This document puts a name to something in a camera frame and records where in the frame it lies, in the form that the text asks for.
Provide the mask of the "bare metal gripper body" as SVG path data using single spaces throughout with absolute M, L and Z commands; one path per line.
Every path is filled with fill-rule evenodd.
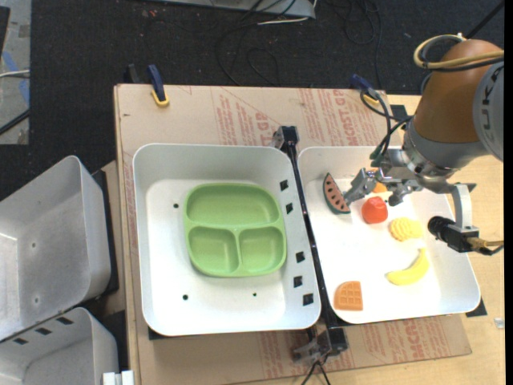
M 389 148 L 379 162 L 380 173 L 391 184 L 426 188 L 434 193 L 449 193 L 448 180 L 457 172 L 428 160 L 418 151 Z

